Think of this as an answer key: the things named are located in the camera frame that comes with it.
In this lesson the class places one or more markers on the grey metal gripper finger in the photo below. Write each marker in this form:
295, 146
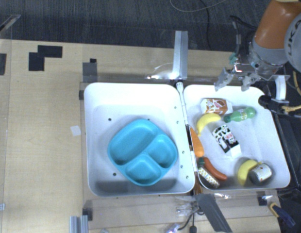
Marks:
223, 79
246, 83

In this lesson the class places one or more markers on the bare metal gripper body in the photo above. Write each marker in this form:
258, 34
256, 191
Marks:
259, 69

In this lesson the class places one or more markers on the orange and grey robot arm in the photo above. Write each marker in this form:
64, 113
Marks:
274, 23

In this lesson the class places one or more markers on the orange and white carton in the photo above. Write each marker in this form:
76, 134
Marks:
214, 106

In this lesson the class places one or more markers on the green bottle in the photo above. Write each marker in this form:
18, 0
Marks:
239, 115

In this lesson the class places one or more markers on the yellow banana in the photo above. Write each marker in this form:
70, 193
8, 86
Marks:
245, 171
206, 121

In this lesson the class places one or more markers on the white plastic tray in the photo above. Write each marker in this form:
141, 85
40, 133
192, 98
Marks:
131, 101
257, 139

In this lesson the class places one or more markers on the black and white carton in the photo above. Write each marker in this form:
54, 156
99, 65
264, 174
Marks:
225, 139

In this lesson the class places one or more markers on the orange carrot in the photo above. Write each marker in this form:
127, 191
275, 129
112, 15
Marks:
197, 143

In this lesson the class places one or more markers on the red sausage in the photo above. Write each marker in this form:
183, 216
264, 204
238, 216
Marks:
214, 170

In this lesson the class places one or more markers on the small silver can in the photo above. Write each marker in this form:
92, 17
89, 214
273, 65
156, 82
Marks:
261, 174

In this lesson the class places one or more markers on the patterned bottle with dark cap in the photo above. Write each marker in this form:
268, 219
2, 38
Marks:
208, 177

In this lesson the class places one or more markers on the blue divided plate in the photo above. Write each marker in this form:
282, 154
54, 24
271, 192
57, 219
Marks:
140, 152

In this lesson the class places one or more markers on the black cylinder on white bracket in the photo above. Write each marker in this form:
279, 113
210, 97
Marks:
274, 104

